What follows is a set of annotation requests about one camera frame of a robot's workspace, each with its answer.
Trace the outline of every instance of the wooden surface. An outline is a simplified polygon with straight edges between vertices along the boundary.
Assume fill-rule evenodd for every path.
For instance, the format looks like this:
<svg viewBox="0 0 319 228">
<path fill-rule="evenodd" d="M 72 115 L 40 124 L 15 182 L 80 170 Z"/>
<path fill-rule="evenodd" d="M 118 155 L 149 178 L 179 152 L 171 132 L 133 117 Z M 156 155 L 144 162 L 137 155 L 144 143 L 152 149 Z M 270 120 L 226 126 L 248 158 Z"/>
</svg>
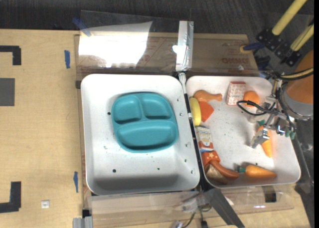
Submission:
<svg viewBox="0 0 319 228">
<path fill-rule="evenodd" d="M 15 106 L 0 107 L 0 203 L 9 201 L 12 181 L 22 183 L 19 212 L 0 214 L 0 227 L 70 228 L 73 218 L 81 216 L 83 189 L 74 58 L 77 34 L 78 31 L 0 29 L 0 45 L 19 45 L 22 49 L 21 66 L 12 66 L 11 53 L 0 53 L 0 77 L 15 78 Z M 69 69 L 64 50 L 71 54 Z M 74 172 L 78 172 L 78 193 Z M 50 200 L 50 208 L 42 209 L 42 200 Z M 290 210 L 239 217 L 248 228 L 310 227 L 295 191 L 292 202 L 295 207 Z M 208 224 L 225 227 L 220 217 L 208 219 Z M 200 227 L 199 221 L 194 220 L 189 227 Z"/>
</svg>

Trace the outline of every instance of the toy sink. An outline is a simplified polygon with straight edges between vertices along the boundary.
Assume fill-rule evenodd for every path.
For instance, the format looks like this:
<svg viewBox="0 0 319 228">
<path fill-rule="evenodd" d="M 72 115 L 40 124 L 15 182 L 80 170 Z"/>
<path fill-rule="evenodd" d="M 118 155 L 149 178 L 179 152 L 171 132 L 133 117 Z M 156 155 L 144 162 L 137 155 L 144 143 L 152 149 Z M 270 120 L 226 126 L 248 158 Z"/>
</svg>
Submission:
<svg viewBox="0 0 319 228">
<path fill-rule="evenodd" d="M 198 185 L 199 167 L 177 79 L 91 74 L 82 80 L 81 94 L 86 180 L 93 193 L 188 191 Z"/>
</svg>

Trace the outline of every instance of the black corner marker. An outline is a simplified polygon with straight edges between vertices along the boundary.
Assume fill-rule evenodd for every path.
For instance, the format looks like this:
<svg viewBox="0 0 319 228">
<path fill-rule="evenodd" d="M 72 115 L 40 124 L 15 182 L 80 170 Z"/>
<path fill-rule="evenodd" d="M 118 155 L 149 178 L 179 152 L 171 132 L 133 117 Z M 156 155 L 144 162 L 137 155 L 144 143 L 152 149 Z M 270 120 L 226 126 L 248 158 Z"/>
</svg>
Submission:
<svg viewBox="0 0 319 228">
<path fill-rule="evenodd" d="M 11 182 L 10 201 L 0 203 L 0 213 L 16 212 L 21 208 L 21 182 Z"/>
<path fill-rule="evenodd" d="M 12 52 L 12 65 L 21 65 L 21 48 L 17 45 L 0 45 L 0 52 Z"/>
</svg>

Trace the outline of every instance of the orange carrot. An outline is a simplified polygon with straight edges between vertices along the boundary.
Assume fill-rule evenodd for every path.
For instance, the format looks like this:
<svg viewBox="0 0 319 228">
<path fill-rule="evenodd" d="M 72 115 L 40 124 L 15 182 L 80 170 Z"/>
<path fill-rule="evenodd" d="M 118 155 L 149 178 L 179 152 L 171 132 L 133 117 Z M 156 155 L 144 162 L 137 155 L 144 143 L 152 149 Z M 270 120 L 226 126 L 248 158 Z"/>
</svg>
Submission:
<svg viewBox="0 0 319 228">
<path fill-rule="evenodd" d="M 260 126 L 258 131 L 262 130 L 264 128 L 264 126 Z M 272 153 L 272 150 L 271 150 L 271 147 L 272 147 L 272 144 L 271 144 L 271 139 L 270 139 L 270 133 L 268 131 L 267 133 L 267 136 L 269 137 L 269 139 L 267 139 L 264 143 L 262 143 L 262 147 L 264 149 L 264 152 L 265 154 L 268 156 L 268 157 L 272 157 L 273 153 Z"/>
<path fill-rule="evenodd" d="M 245 173 L 250 178 L 275 178 L 277 174 L 256 165 L 249 164 L 246 168 L 238 167 L 239 173 Z"/>
<path fill-rule="evenodd" d="M 198 101 L 202 101 L 202 102 L 208 102 L 210 100 L 217 100 L 217 101 L 221 101 L 222 100 L 222 95 L 221 94 L 210 94 L 207 91 L 204 90 L 199 90 L 196 91 L 196 93 L 194 94 L 194 98 L 196 98 Z"/>
<path fill-rule="evenodd" d="M 211 116 L 214 112 L 214 108 L 209 105 L 207 102 L 199 102 L 200 114 L 202 122 L 206 122 L 206 120 Z"/>
<path fill-rule="evenodd" d="M 223 166 L 220 165 L 219 161 L 212 160 L 209 162 L 215 169 L 217 169 L 220 174 L 227 177 L 228 179 L 237 179 L 239 177 L 239 173 L 233 170 L 229 170 Z"/>
</svg>

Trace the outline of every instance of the small carton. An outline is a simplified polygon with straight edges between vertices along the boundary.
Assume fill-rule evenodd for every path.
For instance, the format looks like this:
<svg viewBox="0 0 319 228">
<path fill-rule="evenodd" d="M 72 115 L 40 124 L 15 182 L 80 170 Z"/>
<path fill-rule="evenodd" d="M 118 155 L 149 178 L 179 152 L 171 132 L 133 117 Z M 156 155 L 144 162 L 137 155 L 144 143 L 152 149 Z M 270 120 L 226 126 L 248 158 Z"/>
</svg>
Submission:
<svg viewBox="0 0 319 228">
<path fill-rule="evenodd" d="M 236 105 L 237 101 L 243 100 L 245 91 L 245 82 L 230 82 L 226 98 L 227 105 Z"/>
</svg>

